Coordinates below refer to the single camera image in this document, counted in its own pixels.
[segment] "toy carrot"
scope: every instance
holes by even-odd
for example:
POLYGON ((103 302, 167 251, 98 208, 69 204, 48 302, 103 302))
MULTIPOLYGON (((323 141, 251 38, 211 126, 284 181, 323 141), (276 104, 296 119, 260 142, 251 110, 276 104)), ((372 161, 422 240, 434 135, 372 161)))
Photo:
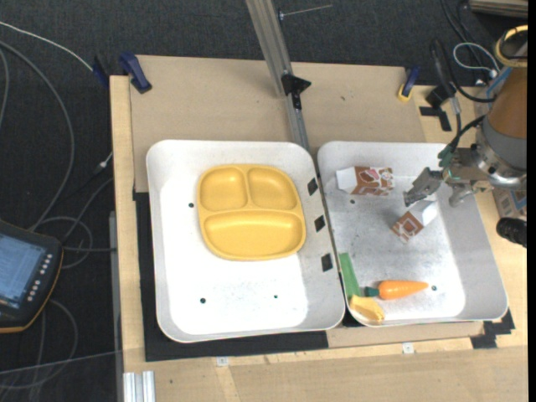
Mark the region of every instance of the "toy carrot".
POLYGON ((423 291, 427 287, 428 283, 423 281, 384 280, 378 284, 377 289, 365 287, 365 294, 366 296, 379 296, 381 299, 398 299, 423 291))

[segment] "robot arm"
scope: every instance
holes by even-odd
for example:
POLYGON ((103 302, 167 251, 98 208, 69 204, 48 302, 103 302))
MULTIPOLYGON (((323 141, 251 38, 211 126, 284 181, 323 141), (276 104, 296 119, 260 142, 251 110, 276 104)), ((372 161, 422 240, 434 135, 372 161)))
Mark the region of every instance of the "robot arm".
POLYGON ((406 206, 434 193, 442 183, 452 188, 456 207, 467 195, 494 187, 527 189, 527 68, 518 61, 492 104, 490 112, 463 128, 440 153, 439 171, 425 168, 404 192, 406 206), (459 137, 475 127, 470 148, 457 147, 459 137))

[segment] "black cable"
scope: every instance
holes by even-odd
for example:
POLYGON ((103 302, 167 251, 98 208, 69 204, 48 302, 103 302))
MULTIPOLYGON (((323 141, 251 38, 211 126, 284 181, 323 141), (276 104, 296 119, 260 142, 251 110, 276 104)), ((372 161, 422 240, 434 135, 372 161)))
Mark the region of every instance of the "black cable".
POLYGON ((69 199, 73 198, 77 193, 80 193, 81 191, 83 191, 91 182, 93 182, 93 180, 97 179, 108 168, 107 166, 100 167, 100 164, 97 167, 100 169, 100 171, 97 172, 95 169, 94 173, 91 176, 89 176, 85 180, 85 182, 83 182, 78 188, 75 188, 72 192, 67 193, 64 197, 59 198, 58 201, 56 202, 56 207, 68 201, 69 199))
POLYGON ((469 122, 468 124, 466 124, 458 134, 456 134, 456 136, 451 140, 451 142, 449 143, 449 146, 451 147, 451 151, 454 152, 457 148, 458 148, 458 143, 460 142, 460 139, 461 137, 466 133, 468 132, 471 128, 474 128, 474 127, 477 127, 479 126, 482 121, 484 121, 484 118, 486 117, 486 115, 484 116, 480 116, 478 117, 477 119, 475 119, 474 121, 471 121, 469 122))
POLYGON ((42 385, 44 383, 46 383, 47 381, 50 381, 53 377, 57 376, 64 368, 65 366, 67 366, 67 363, 75 356, 75 352, 76 352, 76 349, 78 348, 78 338, 79 338, 79 333, 78 333, 78 325, 76 324, 76 320, 75 318, 73 317, 73 315, 71 314, 71 312, 63 305, 63 304, 60 304, 59 302, 55 301, 54 299, 49 299, 49 303, 58 307, 62 312, 65 313, 65 315, 67 316, 67 318, 69 318, 72 326, 73 326, 73 333, 74 333, 74 336, 73 336, 73 346, 70 350, 70 353, 69 353, 69 357, 62 361, 62 364, 58 366, 58 368, 51 374, 48 374, 48 375, 45 375, 45 377, 43 379, 41 379, 40 381, 34 381, 32 382, 31 384, 21 384, 21 385, 9 385, 9 384, 2 384, 0 383, 0 389, 7 389, 8 391, 10 390, 25 390, 25 389, 31 389, 35 386, 38 386, 38 385, 42 385))
MULTIPOLYGON (((460 0, 458 2, 458 4, 456 5, 457 19, 458 19, 458 22, 460 23, 460 25, 467 32, 467 38, 469 39, 469 41, 465 42, 465 43, 476 43, 477 40, 473 37, 473 35, 469 31, 469 28, 463 23, 463 20, 461 18, 461 10, 462 9, 467 9, 467 2, 468 2, 467 0, 460 0)), ((475 57, 475 55, 477 53, 474 52, 474 49, 469 47, 468 51, 469 51, 470 64, 477 65, 479 67, 485 67, 485 65, 482 64, 483 60, 480 58, 480 55, 479 55, 479 58, 475 57)), ((482 79, 484 80, 486 85, 489 85, 489 79, 490 79, 491 76, 485 70, 472 70, 473 84, 476 84, 477 81, 479 80, 479 78, 477 77, 477 72, 479 72, 482 75, 482 79)))
POLYGON ((456 131, 458 132, 458 138, 460 138, 463 130, 461 129, 461 115, 459 111, 456 113, 456 131))
POLYGON ((76 226, 78 225, 78 223, 80 222, 80 220, 82 219, 82 216, 84 216, 85 214, 85 211, 90 207, 91 203, 93 203, 93 201, 95 200, 95 198, 97 197, 97 195, 99 193, 101 193, 112 181, 113 181, 114 178, 109 178, 108 180, 106 180, 100 187, 98 187, 98 189, 93 192, 93 194, 91 195, 90 199, 88 199, 87 203, 85 203, 85 206, 84 208, 82 209, 82 211, 79 213, 78 217, 76 218, 75 222, 73 223, 73 225, 70 227, 70 229, 67 231, 67 233, 64 235, 64 237, 62 238, 61 240, 61 244, 65 244, 65 242, 69 239, 70 235, 73 233, 73 231, 75 230, 76 226))
POLYGON ((58 190, 56 191, 56 194, 53 196, 52 200, 50 201, 49 206, 45 209, 45 211, 41 214, 39 219, 35 224, 33 224, 29 230, 34 231, 35 228, 46 218, 47 214, 49 214, 50 210, 54 207, 54 204, 58 200, 59 196, 63 192, 65 188, 65 184, 67 184, 67 181, 69 180, 70 174, 73 170, 73 166, 75 163, 75 133, 73 131, 73 127, 70 121, 69 113, 67 109, 65 108, 64 102, 61 100, 61 97, 59 96, 58 92, 54 88, 54 86, 50 83, 50 80, 47 78, 47 76, 44 75, 44 73, 32 62, 30 61, 26 56, 24 56, 22 53, 20 53, 18 50, 16 50, 14 47, 4 43, 2 40, 0 40, 0 47, 6 49, 10 53, 17 56, 19 59, 21 59, 28 67, 30 67, 34 73, 36 73, 41 80, 49 87, 50 91, 54 95, 54 98, 58 101, 59 107, 61 107, 61 110, 64 114, 65 122, 67 124, 67 128, 69 130, 69 136, 70 136, 70 156, 69 156, 69 164, 67 166, 67 170, 65 171, 64 179, 62 180, 58 190))
POLYGON ((117 251, 115 247, 103 247, 103 248, 83 248, 83 247, 71 247, 70 245, 63 246, 65 251, 79 251, 79 252, 89 252, 89 253, 111 253, 117 251))
MULTIPOLYGON (((93 233, 89 229, 89 227, 82 222, 81 220, 77 220, 75 218, 71 218, 69 216, 55 216, 53 218, 45 219, 39 226, 42 226, 44 224, 49 224, 52 222, 59 222, 59 221, 67 221, 67 222, 75 222, 76 225, 80 225, 82 229, 87 233, 88 241, 89 241, 89 247, 91 248, 93 246, 93 233)), ((83 255, 80 259, 78 259, 76 262, 70 263, 70 264, 63 264, 61 266, 62 270, 68 270, 69 268, 73 268, 79 264, 81 264, 84 260, 88 258, 90 255, 89 251, 85 252, 85 255, 83 255)))
POLYGON ((446 52, 442 52, 445 48, 443 43, 439 39, 433 39, 430 43, 430 56, 434 61, 434 68, 437 74, 439 83, 448 94, 449 98, 454 98, 454 93, 451 89, 451 79, 449 79, 448 72, 445 72, 445 64, 448 62, 446 59, 446 52))
POLYGON ((479 98, 479 97, 475 97, 465 92, 463 88, 461 88, 460 83, 458 82, 456 75, 454 74, 454 70, 452 69, 452 65, 448 59, 448 56, 445 50, 445 45, 439 39, 435 39, 432 42, 432 46, 435 48, 436 52, 437 50, 441 52, 441 55, 443 56, 443 60, 446 63, 446 68, 448 69, 449 75, 451 76, 451 81, 456 87, 456 90, 460 92, 460 94, 462 94, 467 99, 475 101, 477 103, 493 103, 495 101, 495 98, 479 98))
MULTIPOLYGON (((447 0, 439 0, 439 1, 441 5, 441 10, 445 14, 448 23, 451 25, 452 29, 454 30, 458 38, 462 42, 476 42, 476 40, 472 37, 469 29, 465 26, 465 24, 459 18, 457 18, 456 15, 451 11, 447 0)), ((469 52, 471 52, 472 57, 475 59, 478 65, 484 65, 482 60, 480 59, 480 56, 476 52, 474 52, 473 49, 469 49, 469 52)))

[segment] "small cardboard box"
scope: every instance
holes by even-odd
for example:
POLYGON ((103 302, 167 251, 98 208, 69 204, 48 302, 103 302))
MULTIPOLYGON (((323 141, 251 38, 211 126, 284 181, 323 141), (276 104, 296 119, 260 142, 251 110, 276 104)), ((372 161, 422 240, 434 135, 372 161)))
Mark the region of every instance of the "small cardboard box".
POLYGON ((338 188, 357 195, 389 195, 394 188, 393 170, 380 167, 350 167, 336 172, 338 188))
POLYGON ((436 201, 419 201, 396 221, 391 230, 407 243, 437 216, 436 201))

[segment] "wooden table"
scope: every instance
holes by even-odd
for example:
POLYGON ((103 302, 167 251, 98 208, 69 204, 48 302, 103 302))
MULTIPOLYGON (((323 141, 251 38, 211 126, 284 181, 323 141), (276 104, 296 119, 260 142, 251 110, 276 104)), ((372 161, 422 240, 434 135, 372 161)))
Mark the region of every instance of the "wooden table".
MULTIPOLYGON (((262 115, 266 106, 273 111, 281 110, 283 106, 280 107, 278 99, 271 95, 269 81, 259 80, 259 76, 262 79, 265 69, 262 61, 169 57, 140 57, 140 61, 147 78, 153 83, 153 90, 161 91, 155 94, 156 100, 167 102, 158 105, 162 105, 162 111, 154 109, 149 106, 150 103, 144 104, 141 97, 135 96, 135 90, 131 90, 128 78, 111 78, 121 338, 125 372, 154 371, 158 402, 528 400, 526 250, 496 234, 495 224, 499 218, 490 193, 480 195, 477 202, 502 273, 516 327, 511 334, 497 335, 497 348, 473 349, 470 336, 483 334, 482 322, 437 323, 386 328, 337 327, 327 332, 327 349, 232 357, 226 359, 226 366, 219 366, 216 358, 146 362, 137 263, 137 220, 132 188, 136 184, 138 189, 143 190, 144 182, 140 175, 143 168, 137 171, 135 169, 140 159, 136 159, 136 155, 143 157, 143 152, 139 149, 147 147, 155 141, 155 136, 162 134, 148 133, 147 138, 135 141, 136 145, 133 145, 132 128, 136 123, 140 123, 132 120, 133 115, 139 118, 137 111, 152 109, 151 117, 156 117, 158 123, 165 124, 166 117, 195 117, 196 111, 204 109, 217 109, 220 118, 233 117, 236 109, 243 110, 244 103, 248 101, 263 105, 256 106, 252 117, 255 117, 256 111, 261 113, 259 117, 266 117, 262 115), (212 97, 207 97, 203 88, 196 90, 187 87, 204 85, 206 90, 210 90, 211 82, 216 80, 227 84, 227 75, 233 78, 236 83, 233 87, 236 90, 253 91, 253 96, 251 93, 237 94, 233 100, 228 98, 222 102, 221 97, 225 98, 229 93, 233 93, 227 88, 228 85, 224 87, 224 91, 214 92, 212 97), (170 90, 166 85, 177 79, 182 82, 181 88, 177 89, 176 95, 170 95, 173 89, 170 90), (183 109, 165 115, 170 108, 177 107, 183 109), (159 115, 164 115, 164 119, 158 120, 159 115)), ((350 137, 360 141, 388 141, 389 129, 395 131, 392 133, 393 141, 451 140, 452 133, 442 132, 438 120, 418 116, 416 109, 426 105, 425 96, 430 87, 415 87, 414 98, 407 104, 396 101, 398 85, 404 79, 404 71, 401 68, 302 63, 294 64, 294 71, 296 75, 306 79, 313 77, 317 84, 319 83, 316 90, 312 87, 302 96, 307 132, 310 140, 312 139, 313 148, 333 136, 337 138, 332 139, 339 140, 350 137), (352 100, 357 93, 361 94, 360 100, 352 100), (336 109, 337 114, 334 115, 333 109, 336 109), (385 117, 385 112, 393 109, 396 109, 396 114, 389 114, 389 117, 404 116, 408 118, 407 123, 402 121, 398 126, 394 124, 394 127, 390 128, 381 122, 374 124, 375 115, 385 117), (357 124, 349 130, 346 125, 349 119, 345 119, 345 112, 361 115, 362 125, 357 124), (341 133, 340 137, 332 131, 326 132, 323 124, 328 117, 335 117, 337 124, 334 125, 341 133), (381 127, 383 140, 381 136, 380 139, 374 137, 374 126, 381 127)), ((461 104, 464 121, 470 121, 474 116, 472 103, 462 101, 461 104)), ((169 134, 169 126, 163 128, 170 137, 196 138, 199 137, 196 130, 201 129, 204 130, 203 134, 209 131, 205 137, 219 139, 221 130, 211 127, 209 120, 197 121, 201 127, 198 126, 184 137, 179 137, 180 134, 176 133, 169 134)), ((155 120, 151 119, 148 125, 155 123, 155 120)), ((285 116, 271 123, 284 126, 285 116)), ((288 131, 283 128, 276 127, 275 133, 272 133, 276 137, 273 140, 290 140, 288 131)), ((471 139, 471 135, 467 134, 462 138, 461 145, 466 146, 471 139)))

